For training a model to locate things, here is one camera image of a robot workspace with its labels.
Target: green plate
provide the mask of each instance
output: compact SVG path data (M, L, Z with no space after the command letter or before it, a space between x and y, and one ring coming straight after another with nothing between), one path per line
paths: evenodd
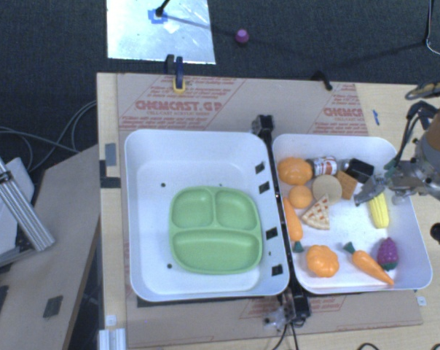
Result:
M256 204L244 192L224 187L190 187L170 205L170 249L188 271L242 273L262 257Z

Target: toy corn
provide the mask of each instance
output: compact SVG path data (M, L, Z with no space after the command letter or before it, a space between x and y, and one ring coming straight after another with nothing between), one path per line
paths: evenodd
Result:
M387 202L385 201L385 195L383 192L369 201L369 208L371 209L375 227L388 227L390 218L388 216Z

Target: toy food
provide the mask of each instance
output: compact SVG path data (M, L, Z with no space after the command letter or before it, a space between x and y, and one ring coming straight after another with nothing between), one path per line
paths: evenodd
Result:
M331 155L306 160L313 167L314 176L335 175L338 170L337 159Z
M304 248L301 245L300 241L296 241L293 245L293 252L295 253L302 253L304 251Z
M388 207L383 192L369 201L369 208L371 209L372 220L374 221L375 227L388 227L390 218L388 217Z
M293 206L291 205L287 197L283 197L283 208L285 209L286 225L288 227L288 234L290 236L290 239L299 243L302 238L301 221L294 212Z
M393 270L398 265L398 250L395 241L386 238L377 251L377 262L386 271Z
M347 243L344 250L352 254L352 261L362 271L389 285L395 284L391 277L383 270L377 261L364 250L355 250L351 242Z
M305 185L296 185L288 194L291 205L296 209L304 209L313 202L313 193Z
M374 173L374 166L369 165L362 160L357 160L352 158L348 161L347 167L345 169L346 174L355 178L358 182L364 184L369 180L369 178Z
M325 245L312 245L306 261L307 267L319 277L332 277L339 270L337 254Z
M342 185L338 179L332 175L321 175L314 179L313 195L316 200L327 194L329 205L332 205L342 197Z
M342 186L342 198L350 200L356 189L356 185L358 185L358 181L343 171L338 171L335 177Z
M327 195L322 196L319 201L314 203L302 216L302 220L318 230L329 230L329 198Z
M280 180L290 185L304 185L313 178L313 168L301 158L285 158L279 162L277 170Z

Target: aluminum rail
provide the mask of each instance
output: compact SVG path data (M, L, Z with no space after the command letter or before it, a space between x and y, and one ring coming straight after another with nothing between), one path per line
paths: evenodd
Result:
M36 251L41 252L55 243L55 239L40 222L34 208L21 192L15 179L9 174L1 158L0 197Z

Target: toy carrot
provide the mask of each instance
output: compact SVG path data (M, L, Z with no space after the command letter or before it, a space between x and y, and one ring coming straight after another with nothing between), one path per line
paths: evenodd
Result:
M351 242L347 243L344 250L351 253L353 263L359 267L362 271L368 275L375 277L389 285L393 285L394 282L391 277L383 270L382 267L377 263L377 261L367 254L364 250L355 250Z
M292 241L295 241L293 250L295 252L302 252L304 249L301 246L302 238L302 226L301 221L294 212L294 208L291 205L290 200L287 197L283 197L283 208L285 209L286 225L288 226L288 234Z

